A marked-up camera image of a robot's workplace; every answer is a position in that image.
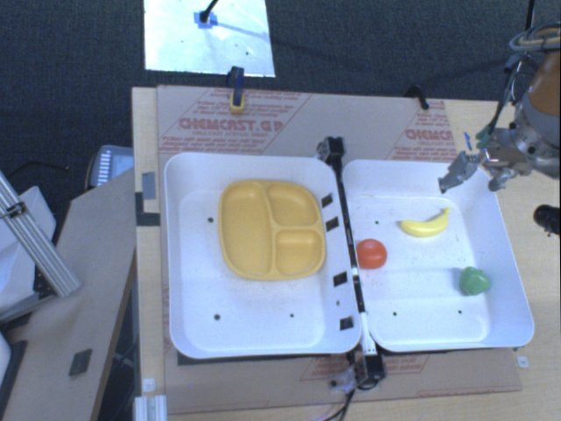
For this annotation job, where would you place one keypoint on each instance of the green pepper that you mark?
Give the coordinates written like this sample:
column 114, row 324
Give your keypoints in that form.
column 473, row 281

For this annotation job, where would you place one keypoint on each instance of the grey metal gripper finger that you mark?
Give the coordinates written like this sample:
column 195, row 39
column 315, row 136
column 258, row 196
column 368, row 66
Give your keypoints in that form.
column 458, row 171
column 502, row 180

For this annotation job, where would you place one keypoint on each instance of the white plastic tray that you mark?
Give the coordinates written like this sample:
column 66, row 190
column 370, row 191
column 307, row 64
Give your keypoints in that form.
column 263, row 314
column 429, row 305

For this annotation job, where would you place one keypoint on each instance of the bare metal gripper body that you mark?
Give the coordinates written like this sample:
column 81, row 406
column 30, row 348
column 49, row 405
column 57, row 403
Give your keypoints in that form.
column 532, row 147

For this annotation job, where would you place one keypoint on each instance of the yellow divided plate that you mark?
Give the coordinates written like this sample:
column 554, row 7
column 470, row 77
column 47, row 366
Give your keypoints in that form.
column 245, row 235

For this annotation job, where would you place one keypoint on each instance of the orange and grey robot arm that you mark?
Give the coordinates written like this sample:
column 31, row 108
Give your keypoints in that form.
column 548, row 81

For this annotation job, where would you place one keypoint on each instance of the brown cardboard board red print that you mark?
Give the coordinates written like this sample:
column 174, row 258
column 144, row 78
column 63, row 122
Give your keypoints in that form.
column 280, row 121

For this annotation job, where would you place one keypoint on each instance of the orange tomato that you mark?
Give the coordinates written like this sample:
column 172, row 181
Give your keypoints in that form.
column 371, row 254

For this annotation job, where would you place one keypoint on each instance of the yellow banana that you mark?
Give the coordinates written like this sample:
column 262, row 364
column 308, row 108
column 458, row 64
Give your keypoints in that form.
column 423, row 227

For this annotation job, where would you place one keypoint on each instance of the thin black and white rod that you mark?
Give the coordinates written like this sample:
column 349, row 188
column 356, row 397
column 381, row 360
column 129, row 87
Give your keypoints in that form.
column 349, row 244

